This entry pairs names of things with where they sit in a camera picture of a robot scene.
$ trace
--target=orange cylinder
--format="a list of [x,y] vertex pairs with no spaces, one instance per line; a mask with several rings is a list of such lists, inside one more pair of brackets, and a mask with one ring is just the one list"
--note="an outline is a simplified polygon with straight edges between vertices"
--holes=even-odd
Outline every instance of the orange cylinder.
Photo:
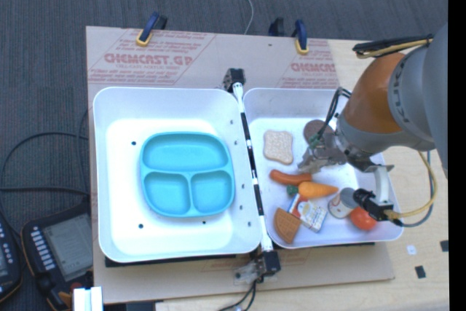
[[369,133],[396,133],[400,126],[388,105],[388,84],[403,53],[376,58],[364,71],[352,91],[343,115],[349,125]]

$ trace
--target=blue divided plate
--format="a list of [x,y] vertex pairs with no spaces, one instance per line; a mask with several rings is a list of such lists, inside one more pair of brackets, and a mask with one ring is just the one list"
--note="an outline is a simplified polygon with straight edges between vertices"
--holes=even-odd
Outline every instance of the blue divided plate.
[[141,149],[141,180],[149,206],[163,216],[209,216],[234,198],[234,174],[224,142],[209,133],[160,133]]

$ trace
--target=toy bread slice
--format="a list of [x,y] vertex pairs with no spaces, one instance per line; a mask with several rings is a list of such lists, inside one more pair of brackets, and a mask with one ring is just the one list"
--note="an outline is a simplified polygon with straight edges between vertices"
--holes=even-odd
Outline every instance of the toy bread slice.
[[267,130],[264,134],[264,156],[290,165],[293,162],[293,135],[288,131]]
[[293,242],[298,232],[301,221],[294,215],[287,213],[282,208],[278,208],[274,215],[274,227],[277,234],[287,243]]

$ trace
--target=clamp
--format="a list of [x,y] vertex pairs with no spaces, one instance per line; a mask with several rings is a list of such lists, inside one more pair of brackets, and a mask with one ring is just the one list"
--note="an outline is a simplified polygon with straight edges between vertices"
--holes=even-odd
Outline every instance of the clamp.
[[[269,27],[270,36],[285,36],[285,28],[283,27],[283,18],[277,17],[275,21],[270,24]],[[296,50],[301,55],[306,55],[309,52],[307,46],[307,32],[306,26],[302,20],[296,20],[294,32],[291,34],[292,37],[297,36],[295,40]]]
[[306,26],[301,20],[296,20],[295,22],[295,29],[291,36],[298,36],[295,40],[296,49],[299,54],[306,55],[309,52],[309,48],[307,46],[307,32]]
[[151,30],[153,28],[158,30],[165,29],[167,21],[168,19],[165,16],[159,15],[158,12],[152,13],[149,21],[147,21],[146,27],[138,34],[136,44],[140,47],[146,47],[152,37]]

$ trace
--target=toy tomato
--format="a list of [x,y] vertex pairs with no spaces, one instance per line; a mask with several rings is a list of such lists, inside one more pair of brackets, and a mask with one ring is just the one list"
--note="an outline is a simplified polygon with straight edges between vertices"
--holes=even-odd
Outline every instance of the toy tomato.
[[357,228],[365,231],[373,229],[377,224],[377,221],[360,206],[357,206],[351,213],[349,213],[349,218]]

